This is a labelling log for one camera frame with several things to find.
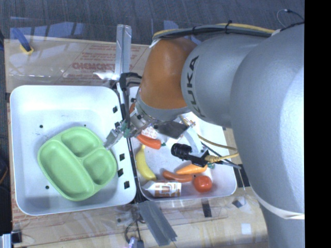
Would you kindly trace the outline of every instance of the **clear plastic sheet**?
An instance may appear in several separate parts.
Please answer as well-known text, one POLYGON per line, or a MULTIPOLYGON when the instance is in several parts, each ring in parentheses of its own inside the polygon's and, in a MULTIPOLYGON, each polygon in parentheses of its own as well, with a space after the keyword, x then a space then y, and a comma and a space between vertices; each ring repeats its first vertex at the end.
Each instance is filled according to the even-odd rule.
MULTIPOLYGON (((154 33, 195 24, 198 25, 154 20, 151 29, 154 33)), ((11 26, 20 30, 34 52, 29 55, 22 51, 12 32, 10 39, 5 40, 7 92, 26 84, 109 86, 109 81, 95 72, 114 70, 116 26, 17 18, 12 19, 11 26)), ((133 27, 132 43, 140 36, 133 27)), ((204 38, 191 39, 200 43, 204 38)), ((143 73, 148 46, 131 45, 130 71, 143 73)), ((72 247, 128 247, 124 232, 138 237, 136 226, 128 228, 139 214, 137 204, 42 216, 23 213, 15 200, 12 165, 10 172, 14 247, 62 247, 63 242, 72 247)), ((162 201, 157 205, 178 236, 169 247, 220 247, 267 241, 262 212, 250 188, 237 188, 226 197, 162 201)), ((156 247, 147 226, 139 223, 139 229, 145 247, 156 247)))

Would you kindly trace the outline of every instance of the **black screw hole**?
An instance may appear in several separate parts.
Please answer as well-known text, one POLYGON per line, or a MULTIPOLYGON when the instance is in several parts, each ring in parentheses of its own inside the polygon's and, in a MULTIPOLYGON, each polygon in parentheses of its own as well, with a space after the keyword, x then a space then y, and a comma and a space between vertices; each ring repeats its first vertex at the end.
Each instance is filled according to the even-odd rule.
POLYGON ((123 175, 123 168, 117 171, 118 177, 121 177, 123 175))
POLYGON ((127 189, 129 187, 130 187, 130 182, 129 181, 124 182, 124 189, 127 189))

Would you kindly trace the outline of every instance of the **yellow cable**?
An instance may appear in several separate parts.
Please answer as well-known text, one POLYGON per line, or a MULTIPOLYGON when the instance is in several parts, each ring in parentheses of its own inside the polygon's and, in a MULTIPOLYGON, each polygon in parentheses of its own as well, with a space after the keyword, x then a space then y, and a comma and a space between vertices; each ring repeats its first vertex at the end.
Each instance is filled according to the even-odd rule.
MULTIPOLYGON (((186 126, 189 126, 189 123, 188 123, 188 120, 186 119, 186 118, 184 118, 183 116, 179 116, 180 117, 180 119, 183 121, 183 123, 186 125, 186 126)), ((207 143, 209 143, 209 144, 211 144, 211 145, 214 145, 214 146, 217 146, 217 147, 221 147, 221 148, 225 148, 225 149, 228 149, 228 150, 233 150, 233 151, 237 151, 237 149, 236 148, 234 148, 234 147, 230 147, 230 146, 226 146, 226 145, 221 145, 221 144, 218 144, 218 143, 214 143, 214 142, 211 142, 211 141, 209 141, 209 140, 207 140, 206 138, 204 138, 204 137, 202 137, 202 136, 200 136, 200 135, 198 135, 198 137, 199 137, 199 139, 201 139, 201 140, 203 140, 204 142, 207 142, 207 143)), ((212 163, 214 163, 214 162, 219 162, 219 161, 221 161, 221 160, 223 160, 223 159, 227 159, 227 158, 233 158, 233 157, 237 157, 237 156, 239 156, 239 153, 238 152, 236 152, 236 153, 234 153, 234 154, 230 154, 230 155, 227 155, 227 156, 206 156, 206 158, 205 158, 205 160, 206 161, 208 161, 208 162, 212 162, 212 163)))
MULTIPOLYGON (((223 25, 223 26, 234 26, 234 27, 242 27, 242 28, 246 28, 246 29, 252 29, 252 30, 258 30, 261 32, 266 32, 266 33, 273 33, 274 30, 273 29, 268 29, 268 28, 263 28, 263 27, 258 27, 258 26, 252 26, 252 25, 248 25, 248 24, 239 24, 239 23, 230 23, 229 25, 227 23, 220 23, 220 24, 216 24, 216 25, 223 25)), ((165 29, 165 30, 161 30, 158 31, 156 33, 154 33, 153 37, 166 33, 166 32, 170 32, 170 31, 174 31, 174 30, 181 30, 183 28, 173 28, 173 29, 165 29)))
MULTIPOLYGON (((227 23, 220 23, 220 24, 217 24, 217 25, 226 26, 227 23)), ((268 29, 268 28, 264 28, 264 27, 257 27, 257 26, 252 26, 252 25, 248 25, 248 24, 230 23, 229 26, 242 27, 242 28, 247 28, 247 29, 253 29, 253 30, 258 30, 258 31, 266 32, 266 33, 273 33, 273 32, 275 32, 273 29, 268 29)))

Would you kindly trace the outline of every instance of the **white tray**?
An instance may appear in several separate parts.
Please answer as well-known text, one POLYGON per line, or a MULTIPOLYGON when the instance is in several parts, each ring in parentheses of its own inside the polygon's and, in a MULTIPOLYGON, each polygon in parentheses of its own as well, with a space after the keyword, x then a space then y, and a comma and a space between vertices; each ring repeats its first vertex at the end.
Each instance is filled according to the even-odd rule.
MULTIPOLYGON (((137 90, 138 87, 132 87, 130 89, 131 91, 130 97, 135 97, 137 90)), ((222 144, 222 145, 227 144, 222 127, 207 123, 199 119, 193 113, 188 113, 185 116, 196 123, 194 129, 199 135, 208 139, 209 141, 218 144, 222 144)), ((171 147, 173 143, 178 142, 187 145, 189 145, 189 143, 184 137, 178 141, 175 141, 174 139, 170 139, 160 134, 158 135, 158 137, 160 138, 161 141, 167 142, 167 146, 161 147, 159 150, 146 147, 144 151, 145 151, 145 158, 147 165, 156 175, 158 180, 164 180, 162 176, 163 170, 166 169, 168 171, 175 172, 179 168, 191 164, 191 161, 182 161, 181 159, 171 154, 171 147)), ((221 154, 222 156, 229 155, 229 151, 227 149, 216 147, 209 144, 207 145, 208 147, 210 147, 217 153, 221 154)), ((136 153, 139 151, 141 147, 141 143, 136 138, 132 138, 132 146, 134 150, 134 155, 136 155, 136 153)), ((208 168, 204 173, 199 174, 199 175, 209 176, 213 181, 213 187, 209 192, 199 193, 197 190, 195 190, 193 186, 193 182, 187 182, 182 184, 182 193, 180 197, 169 197, 169 198, 153 197, 148 191, 142 188, 142 186, 144 186, 147 183, 147 180, 144 179, 144 177, 142 177, 138 171, 137 174, 138 174, 139 186, 141 188, 143 195, 147 199, 154 201, 223 197, 223 196, 232 195, 237 188, 237 181, 234 175, 234 170, 232 167, 228 165, 216 164, 215 169, 208 168)))
POLYGON ((54 214, 124 205, 133 200, 137 189, 124 138, 112 148, 123 174, 116 174, 103 189, 84 201, 63 198, 37 162, 44 142, 74 126, 86 126, 105 141, 122 118, 113 90, 101 86, 20 86, 10 95, 10 112, 16 201, 24 213, 54 214))

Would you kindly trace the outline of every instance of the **black clip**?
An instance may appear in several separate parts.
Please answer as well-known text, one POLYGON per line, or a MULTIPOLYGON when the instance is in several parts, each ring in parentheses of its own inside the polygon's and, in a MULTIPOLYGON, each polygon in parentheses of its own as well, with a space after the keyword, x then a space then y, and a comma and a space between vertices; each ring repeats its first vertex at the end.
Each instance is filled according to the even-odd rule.
POLYGON ((192 147, 186 144, 175 143, 171 147, 171 154, 182 160, 191 161, 192 164, 200 167, 204 167, 206 164, 208 164, 208 162, 205 160, 205 157, 209 155, 208 150, 206 150, 200 157, 191 155, 191 152, 192 147))
POLYGON ((232 23, 232 20, 229 20, 228 23, 227 23, 227 25, 225 26, 225 34, 230 34, 228 32, 228 25, 230 25, 231 23, 232 23))
POLYGON ((193 34, 193 36, 196 36, 196 34, 195 34, 195 28, 196 28, 196 26, 192 28, 192 34, 193 34))
POLYGON ((135 72, 124 72, 124 73, 121 73, 121 76, 119 77, 119 86, 120 86, 120 88, 121 88, 122 91, 126 91, 126 88, 128 86, 126 84, 127 77, 134 77, 134 78, 139 78, 139 79, 142 78, 140 75, 138 75, 135 72))

